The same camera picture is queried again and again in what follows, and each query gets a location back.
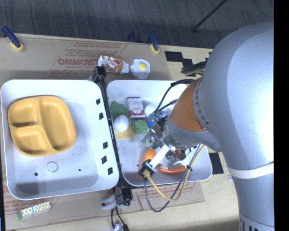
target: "white egg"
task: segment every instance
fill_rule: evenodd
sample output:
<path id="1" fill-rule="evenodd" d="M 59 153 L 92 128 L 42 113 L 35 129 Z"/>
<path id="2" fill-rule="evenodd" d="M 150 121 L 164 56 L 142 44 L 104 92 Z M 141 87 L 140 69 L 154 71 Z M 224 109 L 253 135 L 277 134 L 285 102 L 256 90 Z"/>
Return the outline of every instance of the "white egg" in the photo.
<path id="1" fill-rule="evenodd" d="M 146 117 L 149 117 L 150 114 L 152 114 L 156 110 L 157 106 L 155 104 L 149 104 L 147 107 L 144 109 L 144 114 Z"/>
<path id="2" fill-rule="evenodd" d="M 118 132 L 124 132 L 129 127 L 129 119 L 125 115 L 119 115 L 114 121 L 114 128 Z"/>

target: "white tray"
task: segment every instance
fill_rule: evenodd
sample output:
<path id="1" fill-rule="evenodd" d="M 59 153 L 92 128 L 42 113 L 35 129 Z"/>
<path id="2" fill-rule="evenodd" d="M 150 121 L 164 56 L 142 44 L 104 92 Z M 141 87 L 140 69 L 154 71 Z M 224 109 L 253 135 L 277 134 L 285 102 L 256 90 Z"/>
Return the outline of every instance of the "white tray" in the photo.
<path id="1" fill-rule="evenodd" d="M 71 149 L 49 156 L 29 157 L 14 146 L 7 120 L 8 108 L 16 100 L 37 95 L 55 95 L 66 102 L 77 133 Z M 14 197 L 29 200 L 85 193 L 110 189 L 117 184 L 119 172 L 103 98 L 93 82 L 10 80 L 1 88 L 1 108 L 7 186 Z M 49 162 L 58 166 L 54 173 L 47 169 Z"/>
<path id="2" fill-rule="evenodd" d="M 140 97 L 144 108 L 150 103 L 158 105 L 172 82 L 160 80 L 114 80 L 108 84 L 106 89 L 109 107 L 113 101 L 126 105 L 127 97 Z M 177 99 L 185 88 L 186 85 L 184 84 L 171 88 L 162 106 Z M 165 113 L 170 113 L 173 106 L 171 105 L 165 109 Z M 136 135 L 133 139 L 117 140 L 123 177 L 130 185 L 135 187 L 144 185 L 143 179 L 137 174 L 146 151 L 146 149 L 140 149 L 139 147 L 142 138 L 143 135 Z M 192 156 L 193 153 L 190 153 L 187 163 Z M 207 148 L 201 151 L 192 169 L 188 181 L 207 180 L 211 176 L 212 165 Z M 152 178 L 156 184 L 173 184 L 178 183 L 181 177 L 182 174 L 171 176 L 156 172 Z"/>

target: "table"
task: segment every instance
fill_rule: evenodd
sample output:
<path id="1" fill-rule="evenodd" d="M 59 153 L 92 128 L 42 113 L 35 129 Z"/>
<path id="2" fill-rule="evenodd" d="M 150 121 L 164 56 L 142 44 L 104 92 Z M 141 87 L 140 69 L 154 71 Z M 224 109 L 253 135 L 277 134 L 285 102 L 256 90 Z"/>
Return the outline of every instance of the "table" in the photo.
<path id="1" fill-rule="evenodd" d="M 181 52 L 184 59 L 191 59 L 198 63 L 209 56 L 211 49 L 188 48 L 177 46 L 160 46 L 158 55 L 151 52 L 149 45 L 113 42 L 89 39 L 60 38 L 35 35 L 16 34 L 20 41 L 24 43 L 24 51 L 16 52 L 10 49 L 7 38 L 0 38 L 0 87 L 10 79 L 24 78 L 74 78 L 86 79 L 92 71 L 92 65 L 59 65 L 59 59 L 73 61 L 71 59 L 84 58 L 95 59 L 101 52 L 109 55 L 123 58 L 126 62 L 132 63 L 134 58 L 150 59 L 151 74 L 150 79 L 160 80 L 179 80 L 189 78 L 181 74 L 181 62 L 169 62 L 166 60 L 165 51 Z M 112 79 L 133 79 L 131 76 L 112 75 L 107 80 Z M 1 145 L 1 154 L 4 155 L 4 149 Z M 218 153 L 223 167 L 223 174 L 214 174 L 208 180 L 200 183 L 204 202 L 185 204 L 167 207 L 161 213 L 154 213 L 151 210 L 133 211 L 121 214 L 122 219 L 128 224 L 131 231 L 141 230 L 201 230 L 201 231 L 237 231 L 238 230 L 238 206 L 236 191 L 226 162 L 221 153 Z M 89 231 L 89 230 L 112 230 L 109 214 L 91 215 L 83 218 L 57 219 L 54 222 L 48 222 L 47 225 L 41 221 L 44 217 L 35 217 L 24 222 L 16 219 L 17 211 L 22 208 L 19 202 L 15 202 L 13 197 L 8 195 L 6 187 L 6 173 L 4 156 L 2 157 L 3 186 L 5 191 L 5 214 L 7 230 L 30 230 L 43 231 Z M 107 192 L 96 192 L 96 200 L 89 203 L 96 206 L 98 198 L 106 196 Z M 61 209 L 66 208 L 67 203 L 75 206 L 74 212 L 87 206 L 79 206 L 88 196 L 86 194 L 75 194 L 64 196 L 61 199 L 65 201 L 61 204 Z"/>

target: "yellow divided plate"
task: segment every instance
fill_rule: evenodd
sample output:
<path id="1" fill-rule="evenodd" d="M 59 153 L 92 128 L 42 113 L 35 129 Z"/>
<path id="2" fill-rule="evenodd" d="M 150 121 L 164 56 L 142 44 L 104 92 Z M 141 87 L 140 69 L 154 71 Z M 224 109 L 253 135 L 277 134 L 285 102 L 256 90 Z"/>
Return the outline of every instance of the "yellow divided plate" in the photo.
<path id="1" fill-rule="evenodd" d="M 46 156 L 71 148 L 76 141 L 73 118 L 56 96 L 35 96 L 14 102 L 8 122 L 16 148 L 27 156 Z"/>

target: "yellow cable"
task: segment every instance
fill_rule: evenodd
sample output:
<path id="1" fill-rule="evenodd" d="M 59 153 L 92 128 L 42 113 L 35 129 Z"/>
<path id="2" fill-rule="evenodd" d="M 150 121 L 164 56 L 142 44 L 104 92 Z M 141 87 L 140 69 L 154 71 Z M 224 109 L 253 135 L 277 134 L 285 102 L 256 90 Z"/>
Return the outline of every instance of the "yellow cable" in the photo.
<path id="1" fill-rule="evenodd" d="M 195 158 L 193 159 L 193 161 L 190 163 L 190 167 L 194 164 L 196 158 L 198 157 L 199 153 L 202 151 L 203 148 L 204 148 L 204 145 L 203 145 L 203 146 L 200 148 L 200 150 L 197 152 L 197 155 L 195 156 Z M 155 190 L 159 193 L 159 195 L 161 195 L 164 199 L 166 199 L 166 200 L 168 200 L 168 201 L 174 202 L 174 201 L 177 201 L 177 200 L 181 197 L 181 195 L 182 195 L 182 193 L 183 193 L 183 189 L 184 189 L 185 184 L 186 184 L 186 182 L 187 182 L 187 178 L 188 178 L 189 172 L 190 172 L 190 169 L 188 170 L 187 174 L 185 175 L 184 181 L 183 181 L 183 184 L 182 184 L 182 187 L 181 187 L 180 192 L 179 192 L 179 195 L 178 195 L 178 197 L 175 198 L 175 199 L 171 199 L 171 198 L 167 197 L 165 194 L 163 194 L 163 193 L 161 192 L 161 190 L 158 188 L 158 186 L 157 186 L 157 185 L 155 184 L 155 182 L 152 180 L 149 171 L 145 170 L 145 171 L 144 171 L 144 176 L 147 177 L 147 179 L 151 182 L 152 186 L 153 186 L 153 187 L 155 188 Z"/>

